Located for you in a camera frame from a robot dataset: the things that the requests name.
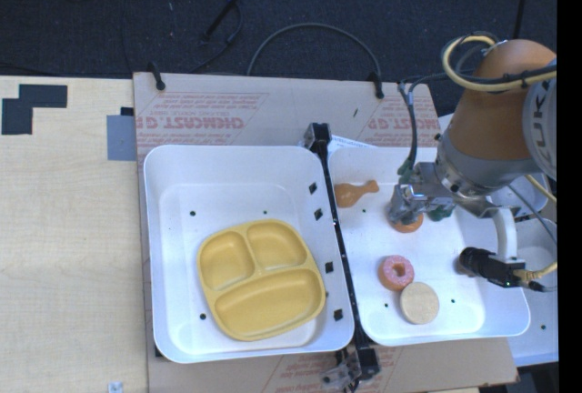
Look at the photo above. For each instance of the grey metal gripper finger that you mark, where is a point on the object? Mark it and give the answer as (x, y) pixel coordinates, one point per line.
(409, 192)
(402, 210)

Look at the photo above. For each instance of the orange round toy food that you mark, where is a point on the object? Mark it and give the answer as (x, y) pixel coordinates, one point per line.
(408, 225)

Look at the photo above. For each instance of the white plastic tray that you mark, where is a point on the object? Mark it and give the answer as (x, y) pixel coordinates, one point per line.
(227, 182)
(436, 254)

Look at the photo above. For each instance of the white printed paper label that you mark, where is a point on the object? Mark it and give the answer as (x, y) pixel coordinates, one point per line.
(350, 142)

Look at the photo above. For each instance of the yellow divided plate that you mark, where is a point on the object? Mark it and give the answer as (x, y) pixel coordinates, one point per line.
(261, 286)

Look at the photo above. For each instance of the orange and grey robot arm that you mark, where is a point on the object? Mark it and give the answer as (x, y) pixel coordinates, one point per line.
(495, 118)

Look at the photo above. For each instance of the brown cardboard board red print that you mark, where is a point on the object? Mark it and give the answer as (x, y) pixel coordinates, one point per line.
(254, 118)

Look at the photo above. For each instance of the black cylinder on white bracket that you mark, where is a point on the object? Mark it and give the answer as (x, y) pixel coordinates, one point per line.
(505, 241)

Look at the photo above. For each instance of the pink sugared doughnut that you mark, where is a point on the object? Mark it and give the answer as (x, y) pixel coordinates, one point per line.
(387, 275)

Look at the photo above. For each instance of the orange toy chicken drumstick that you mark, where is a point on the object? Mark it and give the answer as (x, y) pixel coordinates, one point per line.
(348, 193)

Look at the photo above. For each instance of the beige round biscuit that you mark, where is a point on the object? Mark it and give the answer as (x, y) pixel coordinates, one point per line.
(419, 304)

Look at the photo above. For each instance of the thin black rod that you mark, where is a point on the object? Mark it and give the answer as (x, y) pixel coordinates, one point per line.
(342, 245)

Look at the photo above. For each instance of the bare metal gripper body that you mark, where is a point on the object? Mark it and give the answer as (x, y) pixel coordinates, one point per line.
(438, 195)

